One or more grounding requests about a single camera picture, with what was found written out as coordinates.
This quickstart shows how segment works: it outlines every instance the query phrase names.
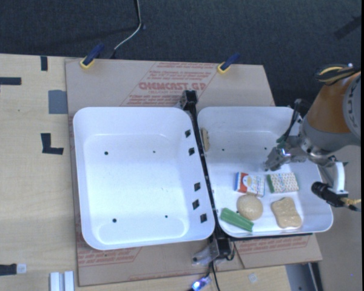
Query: black hole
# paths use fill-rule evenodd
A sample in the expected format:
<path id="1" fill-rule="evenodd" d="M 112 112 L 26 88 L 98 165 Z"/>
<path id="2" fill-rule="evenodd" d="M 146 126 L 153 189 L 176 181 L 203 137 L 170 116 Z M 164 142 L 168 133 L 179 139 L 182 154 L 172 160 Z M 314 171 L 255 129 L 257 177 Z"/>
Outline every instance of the black hole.
<path id="1" fill-rule="evenodd" d="M 195 210 L 195 209 L 197 209 L 199 205 L 200 205 L 199 200 L 195 200 L 195 201 L 193 202 L 193 209 L 194 209 L 194 210 Z"/>
<path id="2" fill-rule="evenodd" d="M 207 221 L 206 213 L 204 213 L 203 215 L 201 215 L 200 218 L 201 218 L 201 223 L 204 223 L 205 221 Z"/>

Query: blue and yellow clamp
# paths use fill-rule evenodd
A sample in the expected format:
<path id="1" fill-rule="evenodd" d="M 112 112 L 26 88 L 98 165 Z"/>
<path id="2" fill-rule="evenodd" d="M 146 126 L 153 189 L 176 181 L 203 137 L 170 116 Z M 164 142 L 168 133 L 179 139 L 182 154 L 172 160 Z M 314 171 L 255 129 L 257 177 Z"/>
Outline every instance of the blue and yellow clamp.
<path id="1" fill-rule="evenodd" d="M 229 67 L 231 66 L 231 64 L 238 61 L 239 58 L 240 58 L 240 54 L 239 53 L 234 53 L 225 62 L 222 62 L 221 64 L 219 64 L 217 66 L 217 71 L 220 72 L 220 73 L 226 73 L 229 70 Z"/>
<path id="2" fill-rule="evenodd" d="M 100 43 L 96 45 L 93 50 L 89 52 L 88 55 L 85 56 L 83 60 L 79 62 L 80 66 L 83 69 L 89 69 L 95 63 L 95 58 L 99 56 L 99 54 L 104 50 L 105 45 Z"/>

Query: cardboard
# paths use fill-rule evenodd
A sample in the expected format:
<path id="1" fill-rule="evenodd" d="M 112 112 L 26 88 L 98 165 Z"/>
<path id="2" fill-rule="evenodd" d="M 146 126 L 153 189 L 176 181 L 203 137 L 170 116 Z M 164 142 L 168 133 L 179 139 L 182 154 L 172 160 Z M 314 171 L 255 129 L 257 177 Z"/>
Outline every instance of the cardboard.
<path id="1" fill-rule="evenodd" d="M 273 106 L 263 66 L 232 65 L 220 74 L 216 64 L 207 63 L 97 59 L 85 70 L 79 62 L 80 59 L 66 61 L 79 285 L 206 273 L 206 266 L 192 265 L 192 255 L 206 247 L 206 240 L 107 252 L 85 243 L 78 204 L 73 116 L 79 109 L 91 106 L 173 107 L 178 105 L 184 90 L 197 91 L 198 111 L 209 106 Z M 235 242 L 235 248 L 235 258 L 216 264 L 218 271 L 322 259 L 314 235 L 249 239 Z"/>

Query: table surface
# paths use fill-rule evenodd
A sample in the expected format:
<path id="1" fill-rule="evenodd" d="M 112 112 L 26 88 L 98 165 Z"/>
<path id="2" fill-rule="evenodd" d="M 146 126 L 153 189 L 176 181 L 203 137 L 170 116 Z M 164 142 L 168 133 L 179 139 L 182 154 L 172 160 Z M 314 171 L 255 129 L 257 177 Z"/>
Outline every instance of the table surface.
<path id="1" fill-rule="evenodd" d="M 23 263 L 27 273 L 0 276 L 0 290 L 48 290 L 49 273 L 76 274 L 76 238 L 67 115 L 50 115 L 48 91 L 66 90 L 65 58 L 0 54 L 0 76 L 22 87 L 0 87 L 0 264 Z M 51 133 L 62 155 L 41 154 Z M 257 280 L 252 282 L 250 274 Z M 187 290 L 198 276 L 78 287 L 79 290 Z M 217 273 L 224 290 L 290 290 L 285 266 Z M 207 287 L 216 290 L 215 284 Z"/>

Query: white tray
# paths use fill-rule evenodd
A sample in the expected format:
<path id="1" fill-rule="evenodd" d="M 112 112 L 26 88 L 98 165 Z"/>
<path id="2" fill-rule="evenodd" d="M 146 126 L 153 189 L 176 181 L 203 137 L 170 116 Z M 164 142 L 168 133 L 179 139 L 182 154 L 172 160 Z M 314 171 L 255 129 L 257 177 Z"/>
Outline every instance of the white tray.
<path id="1" fill-rule="evenodd" d="M 287 107 L 208 107 L 198 114 L 198 125 L 209 135 L 209 150 L 205 153 L 215 207 L 220 216 L 227 207 L 237 211 L 237 198 L 242 193 L 234 191 L 237 172 L 266 176 L 270 173 L 294 172 L 300 190 L 281 194 L 269 191 L 267 180 L 265 195 L 261 198 L 263 215 L 254 221 L 253 232 L 247 232 L 219 220 L 228 235 L 243 238 L 323 232 L 333 223 L 330 205 L 311 192 L 312 183 L 321 181 L 319 170 L 310 161 L 291 163 L 276 172 L 265 172 L 264 162 L 276 140 L 286 131 L 292 116 Z M 298 132 L 298 124 L 292 135 Z M 300 228 L 281 229 L 276 223 L 270 205 L 282 197 L 290 196 L 295 202 L 303 223 Z"/>
<path id="2" fill-rule="evenodd" d="M 90 107 L 73 120 L 81 227 L 95 249 L 195 241 L 214 217 L 189 115 Z"/>

